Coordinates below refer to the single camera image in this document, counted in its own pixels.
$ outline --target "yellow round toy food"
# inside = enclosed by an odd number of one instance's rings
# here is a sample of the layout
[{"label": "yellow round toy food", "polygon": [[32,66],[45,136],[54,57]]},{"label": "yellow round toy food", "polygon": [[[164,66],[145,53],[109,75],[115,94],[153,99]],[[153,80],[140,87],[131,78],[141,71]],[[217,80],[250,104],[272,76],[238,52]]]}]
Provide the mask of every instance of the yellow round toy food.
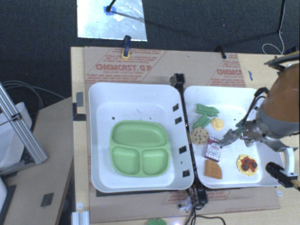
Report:
[{"label": "yellow round toy food", "polygon": [[220,131],[220,130],[222,130],[224,128],[224,122],[220,118],[213,118],[211,120],[211,125],[217,131]]},{"label": "yellow round toy food", "polygon": [[253,176],[257,172],[257,163],[254,158],[241,154],[239,159],[236,161],[236,165],[239,171],[247,176]]}]

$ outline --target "green divided plate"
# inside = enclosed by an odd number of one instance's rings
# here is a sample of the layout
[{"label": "green divided plate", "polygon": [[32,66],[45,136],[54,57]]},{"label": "green divided plate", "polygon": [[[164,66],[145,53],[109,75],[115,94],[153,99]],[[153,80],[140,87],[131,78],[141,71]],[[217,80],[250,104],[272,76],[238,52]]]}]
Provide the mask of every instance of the green divided plate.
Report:
[{"label": "green divided plate", "polygon": [[110,155],[114,169],[122,175],[159,176],[170,163],[168,134],[155,122],[120,121],[112,128]]}]

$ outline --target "blue mark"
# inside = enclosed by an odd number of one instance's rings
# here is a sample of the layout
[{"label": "blue mark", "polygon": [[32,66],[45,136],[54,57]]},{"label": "blue mark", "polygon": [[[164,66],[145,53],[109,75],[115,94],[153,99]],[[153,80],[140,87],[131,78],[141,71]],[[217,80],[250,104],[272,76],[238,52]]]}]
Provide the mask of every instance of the blue mark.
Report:
[{"label": "blue mark", "polygon": [[112,15],[113,15],[112,12],[115,12],[115,13],[117,12],[117,9],[116,9],[114,6],[112,6],[111,11],[108,13],[108,12],[106,11],[106,7],[107,7],[107,6],[104,6],[104,7],[103,7],[103,10],[104,10],[105,14],[108,15],[108,16],[112,16]]},{"label": "blue mark", "polygon": [[250,77],[250,79],[253,81],[253,78],[252,78],[252,73],[251,73],[250,71],[248,71],[248,73],[249,73],[249,77]]}]

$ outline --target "dark floor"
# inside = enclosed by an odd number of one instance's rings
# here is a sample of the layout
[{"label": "dark floor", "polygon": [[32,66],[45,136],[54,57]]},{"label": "dark floor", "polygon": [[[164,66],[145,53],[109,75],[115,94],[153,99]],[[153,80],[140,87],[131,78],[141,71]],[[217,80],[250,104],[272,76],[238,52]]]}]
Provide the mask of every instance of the dark floor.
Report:
[{"label": "dark floor", "polygon": [[[142,0],[148,42],[135,48],[262,53],[277,33],[282,0]],[[299,47],[300,0],[286,0],[282,24],[285,48]],[[77,37],[76,0],[0,0],[0,81],[19,80],[71,96],[70,47],[121,46],[120,41]],[[266,47],[267,53],[277,53]],[[11,89],[30,113],[36,96]],[[40,92],[44,106],[60,98]]]}]

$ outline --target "cardboard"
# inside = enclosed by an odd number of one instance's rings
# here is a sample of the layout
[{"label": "cardboard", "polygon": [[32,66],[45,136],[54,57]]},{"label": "cardboard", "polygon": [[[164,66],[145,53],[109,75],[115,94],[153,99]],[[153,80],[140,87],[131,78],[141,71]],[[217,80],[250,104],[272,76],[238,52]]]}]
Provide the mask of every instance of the cardboard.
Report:
[{"label": "cardboard", "polygon": [[[175,73],[184,73],[185,88],[191,85],[245,87],[238,55],[212,52],[179,52],[132,49],[122,60],[120,48],[84,49],[86,114],[88,91],[96,82],[168,84]],[[87,115],[87,144],[90,180],[90,121]],[[146,218],[188,216],[178,209],[186,191],[111,195],[97,193],[89,181],[91,223]],[[256,187],[212,190],[209,202],[199,214],[227,213],[280,208],[275,188]]]}]

